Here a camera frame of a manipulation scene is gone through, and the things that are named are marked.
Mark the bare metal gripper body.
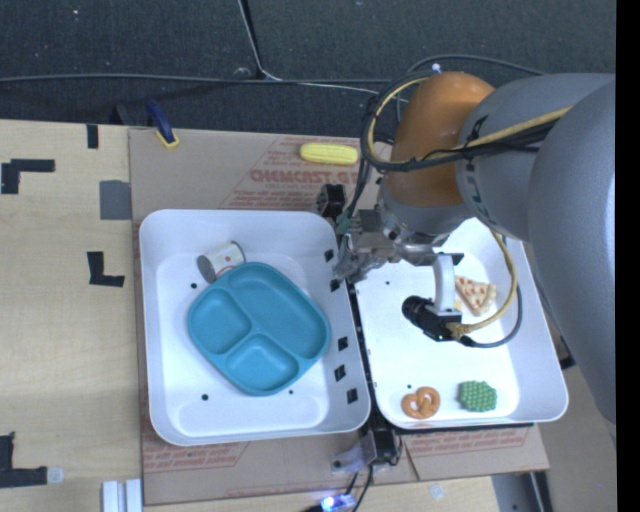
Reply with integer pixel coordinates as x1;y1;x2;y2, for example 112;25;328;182
348;208;451;271

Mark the white plastic tray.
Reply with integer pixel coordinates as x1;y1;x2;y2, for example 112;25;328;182
138;208;372;447
349;215;570;430

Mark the yellow corn cob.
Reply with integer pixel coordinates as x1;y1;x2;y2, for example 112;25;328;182
299;142;360;166

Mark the blue divided plate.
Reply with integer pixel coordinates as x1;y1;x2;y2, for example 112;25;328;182
187;261;332;398

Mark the pizza slice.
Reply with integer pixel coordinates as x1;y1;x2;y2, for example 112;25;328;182
453;275;498;318

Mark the white dotted small can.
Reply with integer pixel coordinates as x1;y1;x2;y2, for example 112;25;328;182
196;240;247;284

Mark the orange pretzel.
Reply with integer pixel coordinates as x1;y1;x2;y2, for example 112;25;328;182
400;385;442;420

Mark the brown cardboard board red print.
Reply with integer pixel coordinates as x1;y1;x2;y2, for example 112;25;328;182
127;127;551;506

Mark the black block with thin wires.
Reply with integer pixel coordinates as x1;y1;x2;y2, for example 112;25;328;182
368;427;402;465
317;183;348;219

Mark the black cylinder on white bracket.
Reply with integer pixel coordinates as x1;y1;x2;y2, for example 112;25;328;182
401;252;465;344

